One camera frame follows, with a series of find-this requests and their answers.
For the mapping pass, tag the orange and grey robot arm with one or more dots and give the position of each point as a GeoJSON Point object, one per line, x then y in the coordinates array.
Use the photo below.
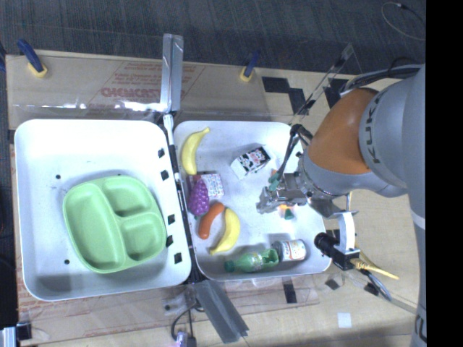
{"type": "Point", "coordinates": [394, 128]}

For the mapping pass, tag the green divided plate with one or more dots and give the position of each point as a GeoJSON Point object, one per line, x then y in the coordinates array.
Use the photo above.
{"type": "Point", "coordinates": [108, 237]}

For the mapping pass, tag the orange carrot with green top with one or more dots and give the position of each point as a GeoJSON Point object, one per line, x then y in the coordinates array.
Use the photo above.
{"type": "Point", "coordinates": [288, 213]}

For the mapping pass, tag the green plastic bottle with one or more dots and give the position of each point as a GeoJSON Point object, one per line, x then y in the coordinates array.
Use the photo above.
{"type": "Point", "coordinates": [251, 261]}

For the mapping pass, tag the black and white cow carton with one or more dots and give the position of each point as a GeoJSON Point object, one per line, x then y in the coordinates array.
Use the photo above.
{"type": "Point", "coordinates": [251, 161]}

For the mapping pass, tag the black cylinder on white bracket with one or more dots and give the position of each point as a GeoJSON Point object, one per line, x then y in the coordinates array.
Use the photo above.
{"type": "Point", "coordinates": [330, 245]}

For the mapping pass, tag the purple grapes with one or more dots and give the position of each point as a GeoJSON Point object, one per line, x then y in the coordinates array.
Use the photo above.
{"type": "Point", "coordinates": [199, 199]}

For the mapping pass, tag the white carton with coloured dots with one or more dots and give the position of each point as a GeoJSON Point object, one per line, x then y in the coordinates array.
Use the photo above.
{"type": "Point", "coordinates": [214, 186]}

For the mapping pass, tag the white and orange small can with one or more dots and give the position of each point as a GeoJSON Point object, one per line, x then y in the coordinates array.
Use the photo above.
{"type": "Point", "coordinates": [292, 249]}

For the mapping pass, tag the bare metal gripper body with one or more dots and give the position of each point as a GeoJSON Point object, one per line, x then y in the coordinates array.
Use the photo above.
{"type": "Point", "coordinates": [291, 190]}

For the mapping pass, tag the orange sausage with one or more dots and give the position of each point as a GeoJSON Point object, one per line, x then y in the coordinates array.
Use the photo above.
{"type": "Point", "coordinates": [209, 219]}

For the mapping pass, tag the yellow banana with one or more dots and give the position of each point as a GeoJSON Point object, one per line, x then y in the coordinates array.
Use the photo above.
{"type": "Point", "coordinates": [231, 230]}
{"type": "Point", "coordinates": [190, 150]}

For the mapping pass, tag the white plastic tray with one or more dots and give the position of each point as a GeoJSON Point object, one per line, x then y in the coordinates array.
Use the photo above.
{"type": "Point", "coordinates": [249, 226]}
{"type": "Point", "coordinates": [47, 146]}

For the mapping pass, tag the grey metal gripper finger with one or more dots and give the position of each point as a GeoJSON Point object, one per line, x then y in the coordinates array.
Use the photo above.
{"type": "Point", "coordinates": [267, 194]}
{"type": "Point", "coordinates": [264, 206]}

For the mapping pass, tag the brown cardboard board red print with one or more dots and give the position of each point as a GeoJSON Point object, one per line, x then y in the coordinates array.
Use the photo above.
{"type": "Point", "coordinates": [90, 81]}

